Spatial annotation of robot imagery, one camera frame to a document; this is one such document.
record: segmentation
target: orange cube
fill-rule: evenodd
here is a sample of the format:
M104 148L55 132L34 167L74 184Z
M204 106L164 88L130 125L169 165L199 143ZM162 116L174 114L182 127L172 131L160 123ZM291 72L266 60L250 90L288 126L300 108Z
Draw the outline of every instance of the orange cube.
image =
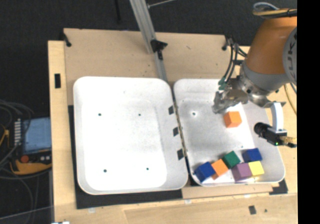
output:
M215 174L211 176L214 180L222 174L225 174L229 170L229 168L226 166L225 162L222 159L215 161L211 164L211 166L215 170Z
M238 127L242 123L239 111L229 111L223 116L223 119L227 128Z

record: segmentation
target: blue box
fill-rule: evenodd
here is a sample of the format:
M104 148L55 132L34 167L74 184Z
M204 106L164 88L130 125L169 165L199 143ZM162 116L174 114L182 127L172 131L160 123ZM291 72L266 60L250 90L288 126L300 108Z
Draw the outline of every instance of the blue box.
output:
M262 160L262 156L258 148L247 149L244 153L242 153L242 157L245 163Z
M207 178L214 175L216 172L214 168L211 166L209 162L205 162L204 164L198 166L197 169L195 169L194 174L197 176L197 178L200 180L200 182L203 182Z

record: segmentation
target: robotic end effector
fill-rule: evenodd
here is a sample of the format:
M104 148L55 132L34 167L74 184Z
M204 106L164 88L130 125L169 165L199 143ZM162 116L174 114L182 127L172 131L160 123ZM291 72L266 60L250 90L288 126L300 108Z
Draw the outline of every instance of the robotic end effector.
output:
M275 146L296 147L296 139L287 137L283 129L282 106L285 102L271 102L267 96L287 83L297 85L297 10L276 9L263 17L250 50L245 54L232 38L226 37L222 48L231 48L230 65L225 76L219 81L219 91L215 93L212 110L223 113L228 107L238 103L253 102L262 108L271 108L272 126L257 123L254 131ZM244 56L239 61L237 54ZM240 71L231 78L234 66Z

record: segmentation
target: white tray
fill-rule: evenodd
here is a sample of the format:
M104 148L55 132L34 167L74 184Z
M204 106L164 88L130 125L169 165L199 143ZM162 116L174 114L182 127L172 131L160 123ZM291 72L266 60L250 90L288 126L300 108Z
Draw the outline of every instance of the white tray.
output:
M278 147L254 132L256 123L269 124L266 110L252 102L230 107L227 111L240 112L242 123L238 127L226 128L223 115L212 111L218 82L217 79L181 79L174 84L177 113L192 178L205 187L280 182L285 177L285 166ZM242 152L252 148L258 148L262 156L264 174L260 177L235 182L229 170L217 179L210 177L201 183L194 174L199 165L213 163L231 151L243 162Z
M186 184L188 170L166 82L87 76L75 82L73 100L77 178L85 192L169 191Z

